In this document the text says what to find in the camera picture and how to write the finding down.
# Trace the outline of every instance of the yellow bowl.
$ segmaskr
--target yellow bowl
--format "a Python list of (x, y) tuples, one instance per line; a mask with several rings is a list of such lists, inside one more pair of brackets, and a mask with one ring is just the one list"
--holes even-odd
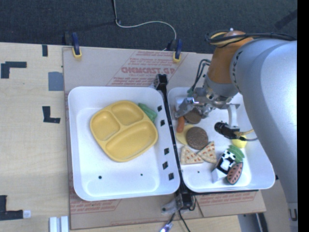
[(153, 122), (131, 101), (118, 101), (95, 113), (90, 129), (103, 151), (118, 162), (136, 158), (158, 139)]

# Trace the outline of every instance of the dark floor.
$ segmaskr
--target dark floor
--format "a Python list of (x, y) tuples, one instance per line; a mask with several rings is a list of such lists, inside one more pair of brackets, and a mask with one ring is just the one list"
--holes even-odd
[[(297, 37), (297, 0), (115, 0), (123, 26), (171, 24), (183, 51), (212, 53), (206, 33), (234, 28)], [(0, 0), (0, 42), (63, 44), (77, 32), (80, 45), (162, 50), (174, 38), (164, 24), (123, 29), (112, 0)]]

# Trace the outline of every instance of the blue clamp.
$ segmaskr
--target blue clamp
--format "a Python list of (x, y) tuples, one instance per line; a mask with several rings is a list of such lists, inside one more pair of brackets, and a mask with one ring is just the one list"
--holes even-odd
[(72, 33), (73, 38), (73, 55), (75, 58), (80, 58), (82, 56), (82, 50), (79, 47), (77, 33)]
[(168, 46), (168, 51), (175, 51), (173, 54), (173, 62), (178, 63), (181, 60), (181, 51), (183, 47), (183, 41), (179, 40), (172, 40)]

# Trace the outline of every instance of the brown cookie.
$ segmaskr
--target brown cookie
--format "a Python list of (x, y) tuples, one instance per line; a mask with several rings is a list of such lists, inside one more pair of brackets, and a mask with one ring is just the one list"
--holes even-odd
[(193, 149), (201, 150), (208, 144), (208, 135), (201, 127), (194, 126), (187, 131), (186, 141)]
[(199, 114), (197, 108), (193, 108), (189, 113), (184, 115), (184, 118), (190, 124), (197, 124), (201, 121), (202, 116)]

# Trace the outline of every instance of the toy pizza slice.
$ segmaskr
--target toy pizza slice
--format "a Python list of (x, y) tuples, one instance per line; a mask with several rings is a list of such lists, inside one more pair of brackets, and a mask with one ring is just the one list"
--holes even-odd
[(214, 147), (214, 141), (210, 142), (205, 148), (200, 150), (197, 155), (200, 156), (204, 161), (216, 164), (217, 157)]
[(203, 163), (204, 160), (194, 153), (188, 146), (184, 145), (180, 154), (180, 163), (185, 164), (195, 164)]

